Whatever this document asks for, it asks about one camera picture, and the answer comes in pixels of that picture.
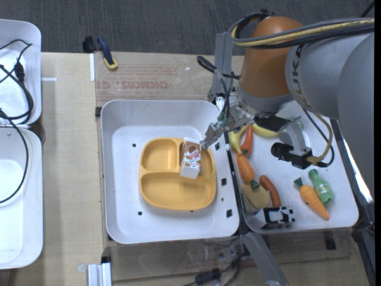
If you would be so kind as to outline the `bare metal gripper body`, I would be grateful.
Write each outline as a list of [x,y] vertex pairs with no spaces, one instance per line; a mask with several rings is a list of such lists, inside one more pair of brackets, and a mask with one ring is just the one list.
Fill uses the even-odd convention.
[[212,132],[237,132],[245,125],[254,122],[254,117],[260,113],[259,97],[230,96],[229,98],[215,97],[214,102],[220,110],[217,121],[211,124]]

